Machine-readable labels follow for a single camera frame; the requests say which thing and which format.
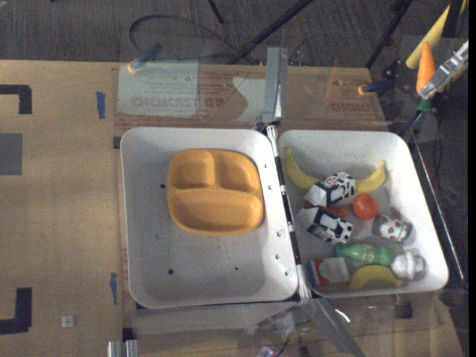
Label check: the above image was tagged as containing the orange ball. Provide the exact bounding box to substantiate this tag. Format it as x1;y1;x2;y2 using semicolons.
352;192;380;221

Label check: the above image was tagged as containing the white red and blue carton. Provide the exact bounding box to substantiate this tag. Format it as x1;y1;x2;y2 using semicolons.
305;256;351;289

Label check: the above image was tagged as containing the yellow banana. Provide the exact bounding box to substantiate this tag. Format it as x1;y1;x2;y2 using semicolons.
348;264;403;291
356;159;388;194
283;147;321;191

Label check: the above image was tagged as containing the cow print milk carton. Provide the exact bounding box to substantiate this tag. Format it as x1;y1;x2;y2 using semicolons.
303;171;357;208
297;206;354;245

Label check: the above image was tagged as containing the white bottle with red dots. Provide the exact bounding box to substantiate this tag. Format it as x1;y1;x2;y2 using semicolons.
372;213;414;243

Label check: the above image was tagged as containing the thin black and white rod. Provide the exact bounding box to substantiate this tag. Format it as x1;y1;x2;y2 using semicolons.
265;123;312;301

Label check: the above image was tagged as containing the orange divided plate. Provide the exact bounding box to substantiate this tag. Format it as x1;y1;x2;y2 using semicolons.
166;147;266;237

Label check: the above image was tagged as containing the white plastic tray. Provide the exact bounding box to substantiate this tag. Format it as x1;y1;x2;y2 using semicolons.
277;129;450;299
119;126;300;309

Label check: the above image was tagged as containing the green plastic bottle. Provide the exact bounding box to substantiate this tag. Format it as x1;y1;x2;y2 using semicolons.
332;242;394;267

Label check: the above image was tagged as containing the orange carrot with green top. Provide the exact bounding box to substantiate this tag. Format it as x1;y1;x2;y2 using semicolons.
415;41;437;112

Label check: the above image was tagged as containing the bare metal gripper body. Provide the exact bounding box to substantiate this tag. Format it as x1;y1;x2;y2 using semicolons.
440;39;469;83

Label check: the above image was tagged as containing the red sausage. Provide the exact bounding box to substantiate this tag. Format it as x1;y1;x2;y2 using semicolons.
303;199;351;218

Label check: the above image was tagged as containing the plain white bottle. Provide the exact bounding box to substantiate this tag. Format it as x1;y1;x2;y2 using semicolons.
390;251;426;280

